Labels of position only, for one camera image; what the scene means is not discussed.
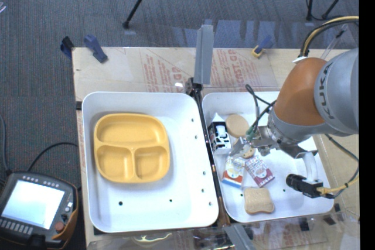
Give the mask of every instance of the black connector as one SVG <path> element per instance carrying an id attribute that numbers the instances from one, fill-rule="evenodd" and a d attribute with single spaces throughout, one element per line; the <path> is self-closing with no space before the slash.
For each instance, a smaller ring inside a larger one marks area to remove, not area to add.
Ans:
<path id="1" fill-rule="evenodd" d="M 296 191 L 302 192 L 303 195 L 310 198 L 321 197 L 321 193 L 317 191 L 317 187 L 322 187 L 323 182 L 317 181 L 316 183 L 308 183 L 306 177 L 297 174 L 289 174 L 286 183 L 289 187 Z"/>

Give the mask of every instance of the gray carpet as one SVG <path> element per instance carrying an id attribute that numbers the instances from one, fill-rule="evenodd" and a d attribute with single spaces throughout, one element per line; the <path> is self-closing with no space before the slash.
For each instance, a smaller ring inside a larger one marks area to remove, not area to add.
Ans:
<path id="1" fill-rule="evenodd" d="M 273 48 L 301 48 L 321 25 L 334 0 L 143 0 L 125 30 L 122 23 L 137 0 L 0 0 L 0 114 L 6 123 L 6 157 L 12 170 L 25 170 L 56 142 L 77 143 L 71 61 L 60 51 L 68 36 L 84 46 L 88 33 L 102 46 L 195 47 L 196 31 L 213 24 L 214 47 L 249 47 L 270 35 Z M 328 16 L 359 14 L 359 0 L 339 0 Z M 317 37 L 311 48 L 326 48 L 338 28 Z M 336 48 L 359 44 L 354 23 Z M 33 170 L 79 186 L 79 155 L 73 146 L 45 153 Z M 1 165 L 1 176 L 5 169 Z M 67 250 L 85 248 L 82 214 Z M 0 241 L 0 249 L 24 249 Z"/>

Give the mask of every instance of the divided yellow plate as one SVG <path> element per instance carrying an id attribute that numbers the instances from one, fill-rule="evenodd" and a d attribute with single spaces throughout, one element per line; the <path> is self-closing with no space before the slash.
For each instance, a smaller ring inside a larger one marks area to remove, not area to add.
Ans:
<path id="1" fill-rule="evenodd" d="M 119 113 L 100 118 L 94 131 L 100 174 L 119 183 L 159 180 L 169 170 L 169 141 L 163 123 L 150 115 Z"/>

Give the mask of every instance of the bread slice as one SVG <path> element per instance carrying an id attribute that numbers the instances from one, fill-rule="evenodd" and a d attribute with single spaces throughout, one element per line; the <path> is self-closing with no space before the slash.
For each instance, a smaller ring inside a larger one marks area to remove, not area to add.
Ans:
<path id="1" fill-rule="evenodd" d="M 248 214 L 271 213 L 275 210 L 270 191 L 265 187 L 247 187 L 244 190 L 245 210 Z"/>

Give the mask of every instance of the white tray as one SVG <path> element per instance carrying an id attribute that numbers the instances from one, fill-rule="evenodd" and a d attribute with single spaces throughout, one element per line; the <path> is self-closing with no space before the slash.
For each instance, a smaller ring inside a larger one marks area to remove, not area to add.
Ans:
<path id="1" fill-rule="evenodd" d="M 278 92 L 257 92 L 262 99 L 272 102 L 277 98 Z M 258 101 L 260 111 L 267 105 Z M 230 114 L 242 115 L 252 125 L 255 121 L 255 103 L 253 96 L 248 93 L 211 93 L 206 95 L 202 101 L 204 118 L 206 125 L 217 112 L 224 120 Z M 267 124 L 268 114 L 265 114 L 259 126 Z M 305 150 L 315 150 L 316 145 L 313 138 L 309 138 L 299 144 Z M 214 155 L 214 162 L 220 179 L 220 188 L 223 195 L 224 206 L 228 215 L 238 222 L 265 221 L 279 218 L 297 217 L 302 215 L 314 215 L 328 212 L 333 206 L 333 200 L 318 197 L 309 198 L 301 192 L 295 191 L 287 186 L 285 179 L 291 173 L 300 174 L 306 177 L 306 167 L 302 159 L 293 159 L 281 150 L 271 150 L 267 156 L 260 156 L 268 168 L 272 171 L 275 179 L 267 183 L 266 187 L 271 194 L 275 205 L 273 213 L 247 214 L 244 209 L 243 191 L 240 188 L 230 186 L 221 182 L 226 155 Z M 318 178 L 323 180 L 323 185 L 329 187 L 329 183 L 324 171 L 319 153 L 315 155 L 318 170 Z M 257 184 L 248 172 L 244 172 L 243 186 L 254 186 Z"/>
<path id="2" fill-rule="evenodd" d="M 182 93 L 95 92 L 83 100 L 88 210 L 103 232 L 135 232 L 213 224 L 219 207 L 211 165 L 193 98 Z M 136 112 L 158 118 L 171 152 L 167 174 L 152 183 L 115 183 L 96 168 L 93 133 L 106 114 Z"/>

